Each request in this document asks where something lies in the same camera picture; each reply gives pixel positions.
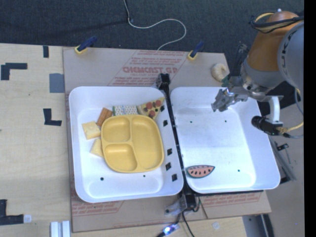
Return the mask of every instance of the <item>yellow bowl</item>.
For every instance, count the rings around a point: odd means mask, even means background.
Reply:
[[[136,173],[161,166],[164,158],[159,128],[144,115],[107,118],[101,127],[104,159],[114,171]]]

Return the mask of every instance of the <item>white tray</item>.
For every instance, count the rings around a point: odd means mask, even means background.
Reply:
[[[69,95],[75,188],[87,202],[171,196],[183,188],[183,175],[166,103],[157,116],[164,147],[164,162],[143,173],[118,173],[104,159],[90,153],[93,139],[86,140],[82,124],[97,121],[103,107],[141,105],[163,94],[152,87],[78,87]]]
[[[187,176],[196,192],[225,193],[273,189],[280,181],[267,134],[251,124],[259,115],[254,99],[213,112],[219,87],[180,87],[171,103],[184,168],[211,165],[203,178]]]

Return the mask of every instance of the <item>blue and yellow clamp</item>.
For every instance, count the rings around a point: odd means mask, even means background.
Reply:
[[[196,45],[196,47],[189,52],[188,59],[191,60],[191,61],[195,60],[195,58],[197,57],[198,52],[201,52],[203,50],[203,48],[204,48],[204,42],[200,41]]]
[[[79,46],[75,47],[75,52],[77,54],[83,54],[84,52],[87,51],[87,47],[93,46],[93,44],[96,43],[97,40],[98,39],[96,36],[92,36],[92,37],[88,38],[85,42],[83,42]]]

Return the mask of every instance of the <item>wooden surface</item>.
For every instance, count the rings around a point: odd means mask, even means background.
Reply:
[[[49,74],[63,74],[62,47],[0,44],[0,64],[27,63],[0,80],[0,199],[7,215],[29,214],[32,222],[0,226],[0,236],[49,236],[53,221],[70,221],[70,181],[65,94],[50,93]],[[61,126],[44,125],[44,108]],[[184,223],[172,236],[190,236]],[[191,221],[196,237],[246,237],[241,217]],[[71,234],[73,237],[157,236],[164,225]]]

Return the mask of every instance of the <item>watermelon slice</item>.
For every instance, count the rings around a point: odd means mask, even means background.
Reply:
[[[210,165],[196,165],[187,168],[187,173],[193,178],[202,178],[212,173],[214,169],[215,167]]]

